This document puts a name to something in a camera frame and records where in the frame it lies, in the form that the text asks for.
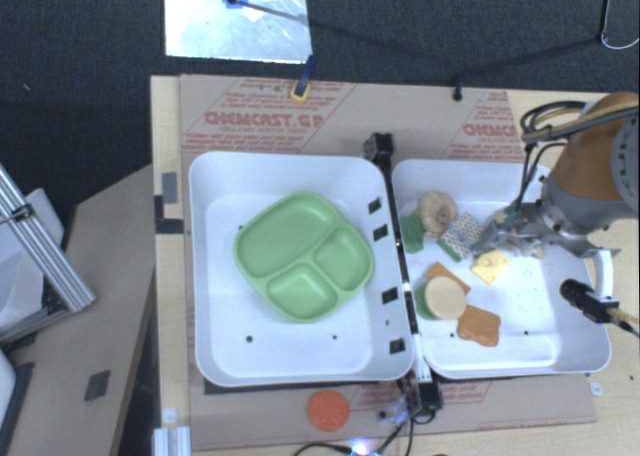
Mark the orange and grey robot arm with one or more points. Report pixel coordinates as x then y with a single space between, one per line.
582 174

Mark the thin black and white rod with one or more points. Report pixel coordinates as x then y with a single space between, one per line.
400 254

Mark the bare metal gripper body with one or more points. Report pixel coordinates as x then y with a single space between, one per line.
545 231

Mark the brown cardboard board, red print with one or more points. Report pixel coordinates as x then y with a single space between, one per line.
280 114

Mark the white plastic tray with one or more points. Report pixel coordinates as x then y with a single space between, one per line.
225 344
540 314

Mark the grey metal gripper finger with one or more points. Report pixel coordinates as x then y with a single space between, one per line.
515 243
484 239

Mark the green round toy slice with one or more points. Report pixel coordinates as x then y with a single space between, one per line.
421 304

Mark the beige toy croissant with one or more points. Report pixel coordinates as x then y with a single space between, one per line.
436 211

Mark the orange round disc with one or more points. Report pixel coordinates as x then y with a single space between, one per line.
328 410

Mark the tan round toy bun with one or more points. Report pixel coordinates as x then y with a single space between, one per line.
445 298

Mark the green toy lettuce leaf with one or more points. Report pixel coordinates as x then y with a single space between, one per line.
413 236

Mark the yellow toy cheese wedge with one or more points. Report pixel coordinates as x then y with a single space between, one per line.
490 266

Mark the green divided plate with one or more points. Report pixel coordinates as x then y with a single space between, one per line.
295 249

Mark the black cylinder on white bracket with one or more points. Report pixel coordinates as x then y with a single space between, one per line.
585 301

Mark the brown toy toast slice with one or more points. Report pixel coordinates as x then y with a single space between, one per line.
478 326

